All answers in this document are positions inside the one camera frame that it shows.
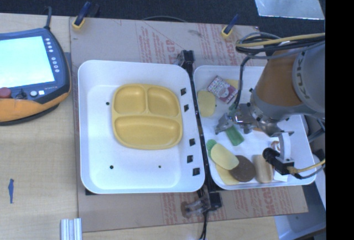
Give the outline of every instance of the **brown round toy food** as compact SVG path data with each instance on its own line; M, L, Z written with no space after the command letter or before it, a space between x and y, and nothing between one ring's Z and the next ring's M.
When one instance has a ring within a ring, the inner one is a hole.
M230 174L240 182L249 182L256 175L255 166L243 155L236 155L236 157L240 163L230 170Z

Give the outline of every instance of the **blue mark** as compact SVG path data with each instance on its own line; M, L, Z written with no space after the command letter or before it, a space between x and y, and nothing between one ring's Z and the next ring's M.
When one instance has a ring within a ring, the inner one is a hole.
M13 179L10 179L10 183L9 183L9 194L10 194L10 204L13 204L13 183L14 183L14 180Z

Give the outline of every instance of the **screen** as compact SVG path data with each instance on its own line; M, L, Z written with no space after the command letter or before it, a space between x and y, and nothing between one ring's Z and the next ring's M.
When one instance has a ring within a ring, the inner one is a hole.
M41 36L0 40L0 87L55 81Z

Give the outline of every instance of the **yellow cable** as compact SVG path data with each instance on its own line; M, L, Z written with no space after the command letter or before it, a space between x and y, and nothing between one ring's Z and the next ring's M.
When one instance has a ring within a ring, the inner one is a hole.
M293 167L293 166L289 166L289 167L287 167L287 169L289 170L290 174L293 175L293 174L296 174L296 173L308 171L308 170L310 170L310 169L312 169L312 168L316 168L317 166L323 165L323 164L325 164L325 163L326 163L326 159L323 159L323 160L320 161L319 163L316 163L316 164L314 164L314 165L312 165L312 166L309 166L309 167L306 167L306 168L297 169L297 168L295 168L295 167Z
M284 41L291 41L291 40L299 40L299 39L311 39L311 38L317 38L319 36L324 36L325 33L320 33L320 34L307 34L307 35L296 35L296 36L289 36L287 38L280 38L280 39L264 39L263 41L259 41L256 43L236 43L236 46L241 47L241 48L246 48L246 47L253 47L253 46L260 46L260 45L269 45L269 44L276 44L276 43L282 43Z

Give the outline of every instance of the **button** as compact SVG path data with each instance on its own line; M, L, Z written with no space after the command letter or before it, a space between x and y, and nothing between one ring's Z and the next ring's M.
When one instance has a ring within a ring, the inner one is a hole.
M29 95L32 96L32 97L36 97L38 95L38 93L37 93L37 91L31 91L29 93Z
M0 98L11 98L11 90L8 87L0 87Z

